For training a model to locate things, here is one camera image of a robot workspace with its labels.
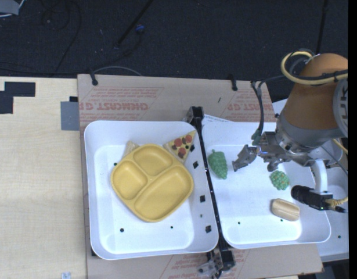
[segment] light wooden surface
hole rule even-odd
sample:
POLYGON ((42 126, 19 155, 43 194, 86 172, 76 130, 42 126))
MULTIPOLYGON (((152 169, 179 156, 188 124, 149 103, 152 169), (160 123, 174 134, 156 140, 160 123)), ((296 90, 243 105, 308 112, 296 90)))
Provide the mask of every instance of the light wooden surface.
POLYGON ((36 95, 0 115, 0 278, 85 278, 80 134, 60 120, 77 80, 9 81, 35 81, 36 95))

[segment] cardboard sheet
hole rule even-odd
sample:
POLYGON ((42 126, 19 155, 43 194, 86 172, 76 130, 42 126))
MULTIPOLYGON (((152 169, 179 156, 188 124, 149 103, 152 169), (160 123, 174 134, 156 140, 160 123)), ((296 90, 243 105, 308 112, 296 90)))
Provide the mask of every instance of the cardboard sheet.
MULTIPOLYGON (((226 120, 259 121, 259 104, 250 82, 237 81, 238 90, 233 91, 226 80, 103 75, 96 75, 96 79, 99 84, 93 86, 90 75, 78 76, 88 278, 201 278, 197 267, 207 260, 205 253, 114 261, 92 255, 84 130, 95 120, 181 121, 191 106, 201 106, 205 114, 226 120)), ((266 86, 262 100, 265 121, 275 122, 266 86)), ((323 271, 315 244, 232 251, 236 265, 221 278, 270 278, 323 271)))

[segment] toy bread roll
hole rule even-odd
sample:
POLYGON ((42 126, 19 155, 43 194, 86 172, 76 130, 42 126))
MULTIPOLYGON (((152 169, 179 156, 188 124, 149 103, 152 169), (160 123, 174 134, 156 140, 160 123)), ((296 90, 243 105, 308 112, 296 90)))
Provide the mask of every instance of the toy bread roll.
POLYGON ((281 198, 272 201, 271 211, 274 215, 289 221, 297 221, 300 218, 300 207, 281 198))

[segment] green grapes toy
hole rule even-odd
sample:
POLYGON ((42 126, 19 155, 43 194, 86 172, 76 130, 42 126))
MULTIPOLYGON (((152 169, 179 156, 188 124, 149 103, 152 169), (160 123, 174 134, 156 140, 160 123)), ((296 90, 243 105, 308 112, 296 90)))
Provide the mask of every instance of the green grapes toy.
POLYGON ((288 176, 280 170, 275 170, 270 175, 270 179, 272 184, 277 188, 277 190, 285 190, 289 186, 288 176))
POLYGON ((227 178, 227 163, 225 154, 223 152, 216 152, 212 150, 212 154, 208 157, 208 163, 212 171, 216 174, 217 177, 221 179, 227 178))

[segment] black tape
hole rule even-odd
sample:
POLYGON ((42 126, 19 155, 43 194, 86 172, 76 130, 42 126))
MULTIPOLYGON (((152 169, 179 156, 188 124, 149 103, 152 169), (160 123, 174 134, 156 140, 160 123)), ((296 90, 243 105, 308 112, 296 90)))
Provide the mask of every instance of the black tape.
POLYGON ((0 91, 0 114, 13 114, 13 97, 35 97, 35 83, 5 82, 0 91))

